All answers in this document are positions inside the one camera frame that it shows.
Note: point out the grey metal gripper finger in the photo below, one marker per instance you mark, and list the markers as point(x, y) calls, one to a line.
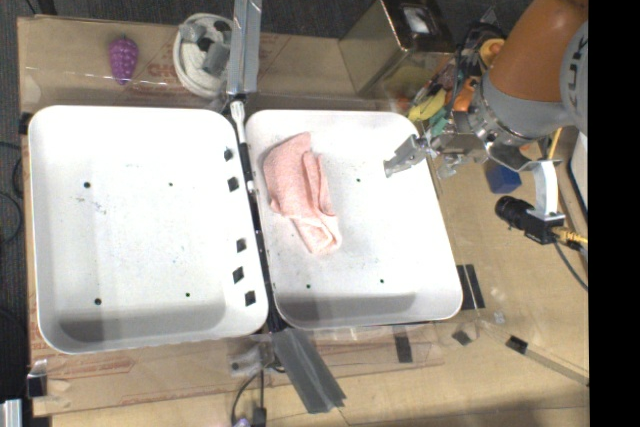
point(406, 157)
point(446, 170)

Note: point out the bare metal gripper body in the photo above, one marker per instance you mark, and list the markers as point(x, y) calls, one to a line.
point(465, 142)

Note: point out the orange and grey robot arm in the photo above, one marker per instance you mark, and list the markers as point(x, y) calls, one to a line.
point(530, 60)

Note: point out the orange carrot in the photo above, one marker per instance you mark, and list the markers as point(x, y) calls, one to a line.
point(465, 96)

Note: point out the yellow banana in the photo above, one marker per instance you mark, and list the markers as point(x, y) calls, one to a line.
point(427, 107)

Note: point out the blue cube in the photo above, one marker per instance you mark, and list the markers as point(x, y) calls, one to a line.
point(502, 180)

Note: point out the white plastic tray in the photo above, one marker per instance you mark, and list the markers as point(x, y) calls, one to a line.
point(380, 235)
point(145, 235)

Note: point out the brown metal box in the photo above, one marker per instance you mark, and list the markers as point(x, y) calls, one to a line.
point(390, 50)

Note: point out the pink cloth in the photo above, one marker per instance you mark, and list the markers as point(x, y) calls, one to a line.
point(300, 185)

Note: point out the thin black and white rod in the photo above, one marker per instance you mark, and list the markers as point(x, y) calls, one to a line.
point(248, 175)

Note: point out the purple grapes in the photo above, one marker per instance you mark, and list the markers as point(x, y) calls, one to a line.
point(123, 57)

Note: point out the brown cardboard board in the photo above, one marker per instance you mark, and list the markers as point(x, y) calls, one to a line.
point(70, 65)

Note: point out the black cylinder on white bracket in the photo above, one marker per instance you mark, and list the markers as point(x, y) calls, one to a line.
point(517, 211)

